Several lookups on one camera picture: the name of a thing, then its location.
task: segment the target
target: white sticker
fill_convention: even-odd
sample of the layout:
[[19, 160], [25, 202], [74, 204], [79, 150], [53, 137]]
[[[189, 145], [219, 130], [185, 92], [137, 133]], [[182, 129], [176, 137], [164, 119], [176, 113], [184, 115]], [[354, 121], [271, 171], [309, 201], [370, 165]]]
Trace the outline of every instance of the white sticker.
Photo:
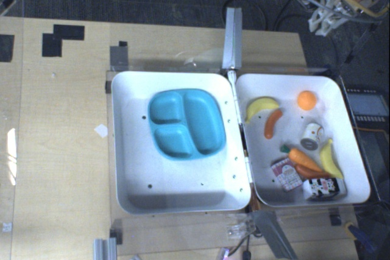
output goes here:
[[2, 224], [2, 231], [7, 233], [7, 232], [12, 232], [12, 222], [10, 223], [3, 223]]
[[94, 130], [102, 138], [105, 138], [108, 135], [108, 128], [105, 125], [103, 125], [103, 124], [98, 125]]

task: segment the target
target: can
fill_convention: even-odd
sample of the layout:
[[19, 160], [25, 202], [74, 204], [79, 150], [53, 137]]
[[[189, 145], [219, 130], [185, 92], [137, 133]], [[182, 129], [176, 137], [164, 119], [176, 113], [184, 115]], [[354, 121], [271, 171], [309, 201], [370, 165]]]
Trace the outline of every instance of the can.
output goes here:
[[322, 128], [321, 125], [312, 122], [307, 125], [305, 131], [303, 132], [300, 144], [307, 150], [316, 150], [318, 149], [323, 136], [324, 128]]

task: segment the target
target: wooden table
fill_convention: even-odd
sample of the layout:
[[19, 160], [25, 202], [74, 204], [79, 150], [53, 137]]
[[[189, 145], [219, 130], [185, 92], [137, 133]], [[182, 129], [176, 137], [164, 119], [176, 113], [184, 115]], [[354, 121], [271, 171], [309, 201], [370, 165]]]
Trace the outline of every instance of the wooden table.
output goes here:
[[[42, 34], [53, 33], [54, 24], [83, 25], [85, 39], [63, 40], [61, 58], [42, 57]], [[11, 258], [92, 259], [94, 239], [107, 239], [111, 226], [108, 139], [94, 130], [107, 125], [104, 86], [110, 46], [127, 41], [134, 63], [146, 58], [157, 65], [167, 60], [174, 64], [186, 60], [183, 54], [218, 58], [224, 30], [1, 18], [0, 33], [15, 35], [16, 58], [0, 63], [1, 94], [8, 90], [15, 98], [14, 120], [20, 109], [20, 123], [13, 126], [19, 137], [13, 218], [9, 212], [13, 196], [7, 197], [8, 203], [0, 203], [1, 221], [13, 219]], [[20, 52], [23, 62], [17, 59]], [[244, 31], [243, 56], [244, 65], [306, 65], [299, 36], [293, 33]], [[9, 101], [1, 103], [10, 107]], [[1, 183], [0, 192], [6, 186]], [[315, 216], [294, 217], [294, 213], [299, 212], [281, 216], [280, 222], [300, 259], [319, 255], [321, 259], [357, 259], [354, 243], [341, 227], [331, 227], [328, 219], [319, 225]], [[353, 210], [346, 207], [341, 216], [348, 221], [354, 218]], [[324, 240], [319, 231], [330, 234]], [[0, 236], [0, 249], [5, 250], [4, 257], [0, 251], [1, 259], [8, 258], [10, 251], [10, 235], [4, 234]], [[310, 236], [314, 239], [307, 242]], [[214, 260], [217, 250], [140, 256], [142, 260]], [[253, 260], [274, 258], [265, 241], [251, 250]], [[235, 256], [232, 259], [240, 259], [240, 253]]]

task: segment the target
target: orange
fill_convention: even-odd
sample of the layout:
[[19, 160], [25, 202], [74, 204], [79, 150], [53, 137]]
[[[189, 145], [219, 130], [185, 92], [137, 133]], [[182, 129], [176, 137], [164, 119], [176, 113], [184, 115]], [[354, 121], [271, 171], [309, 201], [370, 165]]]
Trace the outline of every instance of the orange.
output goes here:
[[314, 93], [310, 91], [302, 91], [298, 95], [298, 106], [305, 110], [310, 111], [312, 108], [314, 108], [317, 104], [317, 98], [314, 95]]

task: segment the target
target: blue divided tray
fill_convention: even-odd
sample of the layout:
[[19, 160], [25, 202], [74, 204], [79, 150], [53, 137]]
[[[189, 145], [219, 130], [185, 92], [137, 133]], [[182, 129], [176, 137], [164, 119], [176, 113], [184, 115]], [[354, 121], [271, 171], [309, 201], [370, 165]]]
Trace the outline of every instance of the blue divided tray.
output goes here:
[[149, 102], [149, 122], [156, 148], [170, 158], [211, 156], [226, 143], [217, 102], [204, 90], [179, 89], [156, 94]]

